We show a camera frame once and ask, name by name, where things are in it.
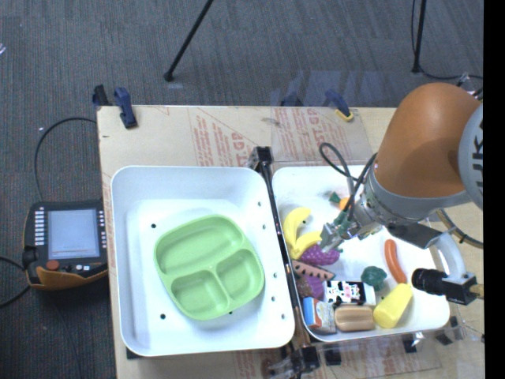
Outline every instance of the banana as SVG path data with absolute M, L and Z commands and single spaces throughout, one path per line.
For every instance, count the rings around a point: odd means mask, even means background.
M 282 232 L 284 233 L 284 240 L 286 240 L 288 249 L 296 245 L 298 227 L 309 217 L 310 212 L 309 208 L 300 206 L 288 213 L 282 222 Z
M 320 231 L 311 231 L 297 238 L 294 246 L 288 247 L 290 257 L 297 260 L 311 246 L 321 241 Z

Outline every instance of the green plate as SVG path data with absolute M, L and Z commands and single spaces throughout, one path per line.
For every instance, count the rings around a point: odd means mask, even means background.
M 156 270 L 186 316 L 210 320 L 253 300 L 264 270 L 241 228 L 221 215 L 204 216 L 163 234 L 155 244 Z

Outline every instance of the gray carpet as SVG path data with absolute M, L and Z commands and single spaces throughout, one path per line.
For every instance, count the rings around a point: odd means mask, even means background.
M 395 107 L 464 73 L 467 90 L 483 85 L 484 0 L 426 0 L 418 72 L 421 0 L 214 0 L 168 83 L 206 1 L 0 0 L 0 256 L 21 261 L 43 131 L 95 118 L 99 84 L 110 100 L 121 86 L 133 104 L 177 105 L 280 105 L 290 93 L 321 105 L 333 88 L 350 107 Z M 38 159 L 44 200 L 101 196 L 92 123 L 55 128 Z M 0 302 L 25 285 L 0 261 Z M 107 279 L 31 289 L 0 309 L 0 377 L 115 377 L 111 325 Z

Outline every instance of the handheld controller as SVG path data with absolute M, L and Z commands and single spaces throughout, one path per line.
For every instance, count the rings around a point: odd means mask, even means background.
M 23 242 L 23 267 L 36 289 L 79 287 L 107 274 L 102 201 L 33 204 Z

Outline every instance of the wooden table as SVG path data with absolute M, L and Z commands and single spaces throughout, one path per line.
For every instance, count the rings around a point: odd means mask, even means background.
M 184 107 L 134 106 L 138 127 L 126 129 L 119 107 L 97 112 L 103 199 L 109 244 L 110 301 L 114 322 L 115 360 L 119 379 L 262 378 L 266 361 L 277 362 L 279 350 L 235 351 L 163 358 L 127 358 L 119 326 L 118 281 L 110 183 L 114 173 L 129 165 L 243 166 L 255 146 L 270 146 L 275 162 L 321 165 L 321 141 L 341 149 L 349 163 L 364 164 L 376 152 L 394 108 L 354 108 L 354 120 L 344 122 L 327 107 Z M 453 221 L 469 236 L 483 240 L 482 211 L 474 204 L 448 209 Z M 434 228 L 445 230 L 441 222 Z M 463 244 L 468 271 L 484 283 L 483 250 Z M 451 304 L 463 323 L 463 340 L 448 345 L 426 338 L 423 355 L 366 356 L 359 351 L 340 366 L 323 364 L 307 377 L 381 377 L 396 373 L 405 378 L 484 377 L 484 301 L 468 306 Z

